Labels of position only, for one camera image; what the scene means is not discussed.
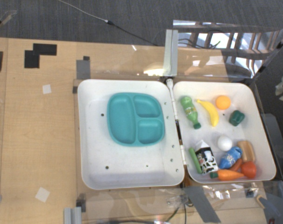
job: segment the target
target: white tray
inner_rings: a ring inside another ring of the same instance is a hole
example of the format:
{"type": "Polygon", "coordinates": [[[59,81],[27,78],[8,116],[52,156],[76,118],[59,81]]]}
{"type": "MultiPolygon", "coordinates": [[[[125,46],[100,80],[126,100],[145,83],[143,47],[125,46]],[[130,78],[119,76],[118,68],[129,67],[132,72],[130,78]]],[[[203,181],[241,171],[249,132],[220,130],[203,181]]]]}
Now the white tray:
{"type": "Polygon", "coordinates": [[[197,173],[188,153],[188,149],[190,147],[195,148],[195,144],[198,141],[204,140],[210,145],[216,161],[219,163],[221,157],[225,154],[225,152],[217,147],[217,139],[221,134],[225,134],[231,138],[235,146],[240,140],[250,141],[256,156],[256,177],[254,179],[242,178],[232,182],[265,181],[274,178],[276,175],[276,166],[256,106],[255,98],[252,91],[247,86],[236,83],[178,82],[174,86],[174,96],[188,171],[195,181],[199,183],[219,182],[217,179],[210,179],[209,175],[201,175],[197,173]],[[214,104],[215,99],[219,95],[227,95],[230,97],[232,104],[227,110],[218,110],[219,123],[216,127],[212,127],[208,112],[201,104],[197,103],[196,100],[206,100],[214,104]],[[193,124],[186,118],[184,110],[180,104],[180,99],[183,96],[190,96],[198,111],[198,120],[202,125],[198,130],[195,130],[192,126],[193,124]],[[245,119],[237,127],[234,127],[228,121],[230,114],[236,109],[245,114],[245,119]]]}
{"type": "Polygon", "coordinates": [[[92,189],[173,186],[184,178],[184,167],[168,88],[153,81],[85,80],[78,87],[81,169],[92,189]],[[109,135],[106,109],[119,92],[155,97],[162,108],[164,138],[145,147],[117,144],[109,135]]]}

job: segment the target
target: bottle cap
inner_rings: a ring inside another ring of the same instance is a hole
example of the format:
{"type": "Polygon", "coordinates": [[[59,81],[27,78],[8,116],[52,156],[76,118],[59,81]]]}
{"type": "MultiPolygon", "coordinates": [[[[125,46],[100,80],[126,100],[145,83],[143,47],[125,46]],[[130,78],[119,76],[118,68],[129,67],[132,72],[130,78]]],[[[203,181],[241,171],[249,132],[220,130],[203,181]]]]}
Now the bottle cap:
{"type": "Polygon", "coordinates": [[[218,173],[217,172],[211,172],[210,173],[210,177],[211,178],[217,178],[218,177],[218,173]]]}
{"type": "Polygon", "coordinates": [[[194,129],[199,129],[199,128],[201,127],[201,124],[200,124],[200,123],[197,123],[197,124],[195,124],[193,127],[194,127],[194,129]]]}

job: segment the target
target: white ball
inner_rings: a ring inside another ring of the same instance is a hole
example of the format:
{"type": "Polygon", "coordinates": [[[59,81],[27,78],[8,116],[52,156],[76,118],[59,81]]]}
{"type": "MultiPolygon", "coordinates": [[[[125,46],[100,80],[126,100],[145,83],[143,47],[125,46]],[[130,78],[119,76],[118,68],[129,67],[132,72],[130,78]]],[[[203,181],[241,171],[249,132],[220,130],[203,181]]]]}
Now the white ball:
{"type": "Polygon", "coordinates": [[[218,138],[217,146],[222,151],[229,151],[231,149],[231,147],[233,146],[233,142],[229,137],[227,137],[225,135],[221,135],[218,138]]]}

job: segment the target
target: blue bottle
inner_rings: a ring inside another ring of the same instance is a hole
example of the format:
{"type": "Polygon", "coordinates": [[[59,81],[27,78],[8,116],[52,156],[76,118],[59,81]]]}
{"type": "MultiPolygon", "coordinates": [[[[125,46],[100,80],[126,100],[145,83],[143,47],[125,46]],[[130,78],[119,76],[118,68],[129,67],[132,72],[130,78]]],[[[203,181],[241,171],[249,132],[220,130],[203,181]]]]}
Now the blue bottle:
{"type": "Polygon", "coordinates": [[[236,161],[241,158],[242,150],[239,147],[232,147],[226,154],[220,159],[218,167],[220,169],[230,168],[236,161]]]}

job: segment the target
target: toy banana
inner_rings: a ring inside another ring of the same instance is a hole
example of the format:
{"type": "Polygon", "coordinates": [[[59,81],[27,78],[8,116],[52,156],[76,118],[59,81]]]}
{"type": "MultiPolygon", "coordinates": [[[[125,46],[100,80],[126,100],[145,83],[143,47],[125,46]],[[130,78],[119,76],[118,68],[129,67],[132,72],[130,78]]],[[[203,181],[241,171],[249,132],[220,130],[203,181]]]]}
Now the toy banana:
{"type": "Polygon", "coordinates": [[[208,111],[210,115],[211,124],[213,127],[215,127],[219,121],[219,115],[215,106],[208,101],[202,101],[198,99],[197,102],[200,103],[208,111]]]}

